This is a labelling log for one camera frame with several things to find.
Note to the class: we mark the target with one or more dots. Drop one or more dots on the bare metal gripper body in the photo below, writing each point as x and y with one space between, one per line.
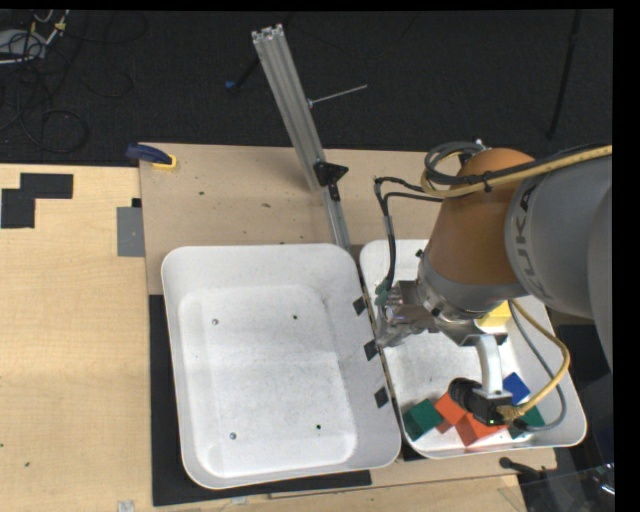
412 312

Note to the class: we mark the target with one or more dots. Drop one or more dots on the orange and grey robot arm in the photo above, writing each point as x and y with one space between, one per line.
470 225

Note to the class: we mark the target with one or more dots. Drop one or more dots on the white plastic tray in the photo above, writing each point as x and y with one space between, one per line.
425 365
270 365

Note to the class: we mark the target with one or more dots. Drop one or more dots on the yellow cube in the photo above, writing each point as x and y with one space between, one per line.
496 316

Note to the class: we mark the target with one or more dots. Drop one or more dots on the orange cube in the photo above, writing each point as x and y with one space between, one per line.
475 431
449 409

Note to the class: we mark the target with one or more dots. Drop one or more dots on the green cube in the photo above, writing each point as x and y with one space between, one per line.
422 417
533 418

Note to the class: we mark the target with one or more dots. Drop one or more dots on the blue cube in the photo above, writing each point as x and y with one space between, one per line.
517 386

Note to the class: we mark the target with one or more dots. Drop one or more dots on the pale wood board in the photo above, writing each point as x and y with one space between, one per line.
225 210

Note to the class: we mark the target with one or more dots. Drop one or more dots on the black cylinder on white bracket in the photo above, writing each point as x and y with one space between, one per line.
482 402

